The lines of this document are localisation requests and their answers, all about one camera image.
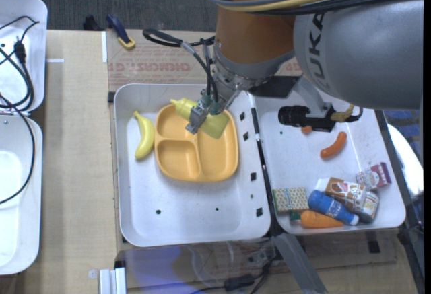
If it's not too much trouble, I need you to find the thin black and white rod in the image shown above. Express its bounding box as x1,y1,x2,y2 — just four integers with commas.
250,106,278,237

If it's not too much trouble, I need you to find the yellow divided plate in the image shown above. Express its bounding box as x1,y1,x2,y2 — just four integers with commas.
154,103,240,184

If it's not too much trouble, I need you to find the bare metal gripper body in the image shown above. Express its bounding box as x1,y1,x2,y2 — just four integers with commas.
201,63,257,115

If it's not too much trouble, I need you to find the white plastic tray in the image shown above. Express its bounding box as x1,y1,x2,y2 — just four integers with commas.
0,0,48,113
250,83,407,237
113,83,272,248
0,113,44,276

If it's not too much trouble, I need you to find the white and orange carton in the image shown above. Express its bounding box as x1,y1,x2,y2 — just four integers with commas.
350,189,380,220

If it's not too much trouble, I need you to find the yellow banana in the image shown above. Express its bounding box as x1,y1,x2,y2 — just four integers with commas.
133,110,156,161

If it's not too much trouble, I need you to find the pink and white carton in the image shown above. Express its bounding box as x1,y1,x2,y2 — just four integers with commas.
355,161,393,191

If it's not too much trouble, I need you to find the orange sausage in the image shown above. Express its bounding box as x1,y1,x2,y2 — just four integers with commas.
319,131,348,161

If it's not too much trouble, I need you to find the yellow and green packet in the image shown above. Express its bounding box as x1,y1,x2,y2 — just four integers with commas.
271,186,310,214

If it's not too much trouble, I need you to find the orange carrot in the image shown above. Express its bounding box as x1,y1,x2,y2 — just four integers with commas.
289,209,345,230

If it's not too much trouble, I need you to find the blue bottle with white cap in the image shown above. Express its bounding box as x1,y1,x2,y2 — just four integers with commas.
307,189,360,227

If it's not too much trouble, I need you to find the brown and white carton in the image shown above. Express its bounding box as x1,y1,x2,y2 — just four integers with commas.
314,176,367,207

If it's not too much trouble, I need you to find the black cylinder on white bracket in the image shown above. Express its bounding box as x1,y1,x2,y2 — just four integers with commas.
277,75,338,134

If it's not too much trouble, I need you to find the brown cardboard board, red print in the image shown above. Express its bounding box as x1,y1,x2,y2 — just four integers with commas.
105,28,399,289

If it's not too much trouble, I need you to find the yellow squeeze bottle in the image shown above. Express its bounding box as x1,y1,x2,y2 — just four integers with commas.
170,97,231,139

